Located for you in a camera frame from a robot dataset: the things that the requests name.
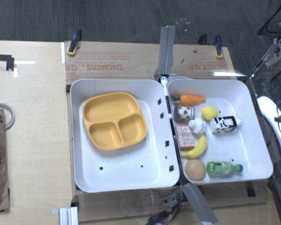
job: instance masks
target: orange carrot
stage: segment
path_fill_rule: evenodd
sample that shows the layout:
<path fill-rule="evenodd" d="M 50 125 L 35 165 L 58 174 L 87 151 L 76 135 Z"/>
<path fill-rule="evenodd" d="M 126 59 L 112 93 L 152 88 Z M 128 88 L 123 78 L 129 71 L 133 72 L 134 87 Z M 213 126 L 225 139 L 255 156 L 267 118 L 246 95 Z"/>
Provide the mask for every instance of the orange carrot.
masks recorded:
<path fill-rule="evenodd" d="M 181 96 L 173 96 L 174 102 L 179 101 L 182 105 L 192 105 L 196 103 L 204 102 L 206 99 L 204 97 L 191 95 L 191 94 L 182 94 Z"/>

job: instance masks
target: green bottle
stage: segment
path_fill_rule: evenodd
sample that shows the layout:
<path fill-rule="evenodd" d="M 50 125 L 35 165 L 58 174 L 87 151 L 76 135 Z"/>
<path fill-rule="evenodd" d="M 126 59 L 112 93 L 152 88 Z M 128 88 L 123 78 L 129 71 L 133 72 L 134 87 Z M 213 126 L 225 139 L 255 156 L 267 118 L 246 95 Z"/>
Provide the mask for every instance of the green bottle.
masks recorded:
<path fill-rule="evenodd" d="M 241 173 L 243 171 L 243 166 L 238 165 L 232 165 L 228 162 L 209 162 L 207 163 L 206 170 L 208 174 L 222 174 L 222 175 L 228 175 L 233 172 L 239 172 Z"/>

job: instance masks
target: metal ring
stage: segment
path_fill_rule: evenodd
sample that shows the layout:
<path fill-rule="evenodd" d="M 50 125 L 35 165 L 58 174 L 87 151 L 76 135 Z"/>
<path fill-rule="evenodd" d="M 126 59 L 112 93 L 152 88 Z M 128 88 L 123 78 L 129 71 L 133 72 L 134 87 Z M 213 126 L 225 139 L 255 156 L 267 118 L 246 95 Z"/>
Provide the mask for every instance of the metal ring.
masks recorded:
<path fill-rule="evenodd" d="M 14 121 L 15 121 L 15 114 L 14 114 L 14 111 L 11 109 L 11 107 L 9 105 L 7 105 L 6 103 L 0 103 L 0 107 L 7 109 L 10 112 L 10 114 L 11 114 L 11 119 L 10 119 L 9 123 L 7 125 L 5 125 L 5 130 L 7 130 L 14 123 Z"/>

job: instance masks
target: beige tabletop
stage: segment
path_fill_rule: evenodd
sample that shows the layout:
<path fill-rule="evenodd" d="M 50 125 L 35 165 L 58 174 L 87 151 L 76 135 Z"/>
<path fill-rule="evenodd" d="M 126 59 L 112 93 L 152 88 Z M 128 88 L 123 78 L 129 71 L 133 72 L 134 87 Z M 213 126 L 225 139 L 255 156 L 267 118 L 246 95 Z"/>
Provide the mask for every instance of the beige tabletop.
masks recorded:
<path fill-rule="evenodd" d="M 15 61 L 18 76 L 0 61 L 0 102 L 10 105 L 15 122 L 6 131 L 9 210 L 0 225 L 57 225 L 54 208 L 69 207 L 72 173 L 69 145 L 66 70 L 61 43 L 0 41 L 0 54 Z M 214 209 L 221 224 L 279 224 L 269 189 L 267 202 Z M 93 221 L 88 224 L 145 224 L 147 217 Z M 181 212 L 172 224 L 200 224 L 194 212 Z"/>

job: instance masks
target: yellow banana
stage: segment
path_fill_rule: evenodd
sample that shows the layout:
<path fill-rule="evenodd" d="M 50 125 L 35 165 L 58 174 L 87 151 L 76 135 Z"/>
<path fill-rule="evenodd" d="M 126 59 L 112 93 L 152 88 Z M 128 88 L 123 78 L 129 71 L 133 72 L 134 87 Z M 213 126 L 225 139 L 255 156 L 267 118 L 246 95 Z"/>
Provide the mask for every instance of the yellow banana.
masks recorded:
<path fill-rule="evenodd" d="M 192 150 L 190 150 L 188 152 L 181 153 L 181 156 L 187 157 L 189 159 L 197 158 L 205 152 L 206 147 L 207 147 L 207 139 L 204 135 L 201 135 L 197 146 L 195 146 Z"/>

